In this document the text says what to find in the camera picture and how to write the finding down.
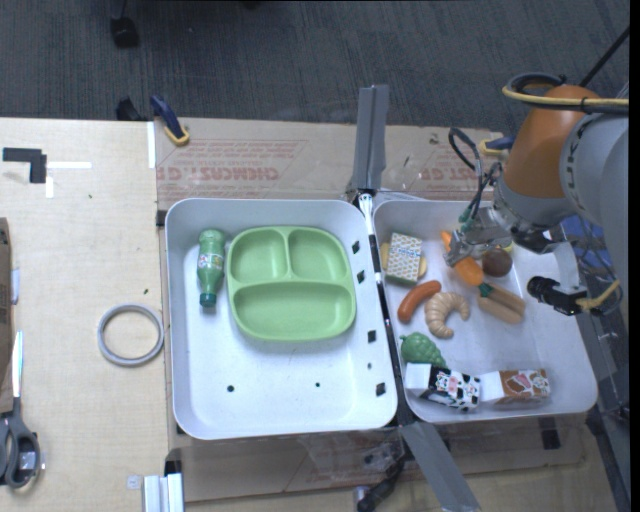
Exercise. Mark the yellow patterned white carton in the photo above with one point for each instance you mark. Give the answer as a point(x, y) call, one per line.
point(404, 257)

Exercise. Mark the hot dog in bun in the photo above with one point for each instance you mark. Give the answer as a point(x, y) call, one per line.
point(504, 304)

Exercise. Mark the brown cardboard board red print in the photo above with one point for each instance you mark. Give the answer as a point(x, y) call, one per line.
point(260, 160)

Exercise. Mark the brown cardboard piece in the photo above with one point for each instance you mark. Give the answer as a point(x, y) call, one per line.
point(4, 310)

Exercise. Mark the orange red sausage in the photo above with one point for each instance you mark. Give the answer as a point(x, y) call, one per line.
point(417, 300)

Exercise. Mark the green grapes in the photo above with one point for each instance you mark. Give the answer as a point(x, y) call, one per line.
point(420, 349)

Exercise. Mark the white plastic tray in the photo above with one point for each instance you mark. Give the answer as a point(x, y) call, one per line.
point(280, 385)
point(500, 350)

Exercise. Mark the orange carrot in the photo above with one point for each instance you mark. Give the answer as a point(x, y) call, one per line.
point(470, 271)

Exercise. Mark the black and white cow carton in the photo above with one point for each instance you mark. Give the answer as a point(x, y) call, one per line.
point(452, 387)

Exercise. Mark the beige croissant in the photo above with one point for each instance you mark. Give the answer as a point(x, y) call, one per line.
point(442, 310)

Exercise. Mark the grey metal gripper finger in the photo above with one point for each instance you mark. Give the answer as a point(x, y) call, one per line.
point(454, 254)

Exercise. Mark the brown and white carton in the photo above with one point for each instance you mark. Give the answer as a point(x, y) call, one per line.
point(520, 386)

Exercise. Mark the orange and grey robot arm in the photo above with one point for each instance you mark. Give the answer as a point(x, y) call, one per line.
point(542, 150)

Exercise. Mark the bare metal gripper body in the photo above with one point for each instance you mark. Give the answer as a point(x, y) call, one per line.
point(489, 231)

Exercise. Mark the black cylinder on white bracket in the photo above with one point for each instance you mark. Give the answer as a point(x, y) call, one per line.
point(552, 293)

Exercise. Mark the green plastic bottle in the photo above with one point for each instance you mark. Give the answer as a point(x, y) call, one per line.
point(210, 265)

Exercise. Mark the brown kiwi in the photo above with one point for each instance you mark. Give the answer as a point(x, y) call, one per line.
point(497, 263)

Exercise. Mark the green divided plate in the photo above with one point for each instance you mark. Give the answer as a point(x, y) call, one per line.
point(292, 305)

